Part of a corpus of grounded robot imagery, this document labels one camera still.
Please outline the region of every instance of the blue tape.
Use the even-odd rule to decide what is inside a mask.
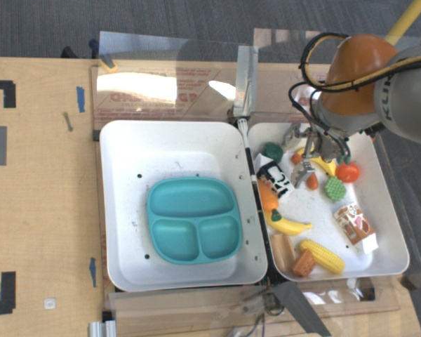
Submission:
[[[86,101],[84,100],[84,89],[80,86],[76,87],[76,101],[78,101],[79,111],[85,112],[84,105]]]
[[[91,257],[91,263],[89,263],[89,271],[91,271],[92,283],[95,288],[97,286],[97,268],[95,266],[94,257]]]

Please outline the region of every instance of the toy tomato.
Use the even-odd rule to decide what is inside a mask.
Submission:
[[[359,178],[360,169],[354,162],[349,165],[343,162],[335,169],[335,175],[344,183],[353,183]]]

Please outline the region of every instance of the teal plate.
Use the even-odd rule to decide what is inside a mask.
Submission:
[[[216,262],[240,248],[239,206],[229,186],[218,179],[162,180],[149,191],[147,212],[154,248],[169,262]]]

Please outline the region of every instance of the plastic food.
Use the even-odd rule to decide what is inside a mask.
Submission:
[[[326,247],[317,244],[315,241],[303,239],[300,242],[300,250],[301,252],[304,252],[306,249],[309,249],[310,252],[312,252],[316,263],[321,267],[337,274],[342,273],[345,269],[345,262],[343,259],[332,251],[329,251]]]
[[[311,190],[316,190],[320,186],[315,173],[309,176],[309,178],[306,181],[306,185]]]
[[[291,160],[295,165],[298,165],[302,161],[302,156],[300,154],[293,154]]]
[[[279,208],[279,200],[274,192],[260,179],[258,179],[260,201],[264,212],[271,212]]]
[[[360,169],[354,162],[351,162],[349,165],[343,162],[337,166],[335,175],[344,183],[353,183],[359,178]]]
[[[263,181],[278,199],[288,198],[295,191],[295,186],[273,159],[258,154],[254,166],[259,166],[256,172],[257,178]]]
[[[315,268],[316,262],[312,252],[309,249],[305,249],[301,256],[298,257],[293,263],[292,271],[295,276],[298,277],[307,277],[310,275],[310,272]]]
[[[358,204],[353,202],[343,206],[333,214],[333,217],[356,249],[370,253],[379,247],[374,228]]]
[[[266,212],[265,220],[267,221],[268,225],[273,227],[276,231],[282,232],[289,236],[297,236],[304,230],[308,230],[309,228],[313,227],[311,223],[299,223],[287,220],[277,210]]]
[[[298,165],[302,161],[302,156],[300,154],[293,154],[291,160],[295,165]],[[316,190],[320,186],[315,173],[311,174],[307,179],[306,186],[311,190]]]
[[[273,159],[278,164],[282,160],[283,150],[281,146],[275,143],[266,143],[262,154]]]
[[[346,195],[345,185],[343,185],[343,182],[337,176],[329,178],[328,182],[324,185],[324,190],[333,201],[339,201]]]
[[[281,272],[292,270],[296,259],[295,249],[289,236],[284,233],[272,234],[270,237],[274,263]]]
[[[304,153],[304,148],[299,149],[296,153],[302,155]],[[335,176],[335,170],[337,168],[337,164],[335,163],[334,160],[328,163],[328,162],[323,161],[321,157],[315,157],[313,159],[310,159],[310,161],[315,162],[316,164],[321,166],[330,177]]]

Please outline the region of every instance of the metal bracket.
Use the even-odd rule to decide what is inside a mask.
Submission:
[[[96,321],[89,323],[88,337],[116,337],[115,321],[106,321],[104,323]]]
[[[307,181],[307,179],[315,172],[315,168],[312,167],[309,160],[303,160],[295,166],[290,177],[292,185],[298,188],[301,182]]]
[[[300,132],[301,124],[291,124],[283,136],[282,148],[284,150],[291,150],[298,146],[301,138],[304,137]]]
[[[258,58],[259,49],[256,46],[239,46],[234,100],[235,117],[248,117],[255,109],[258,89]]]

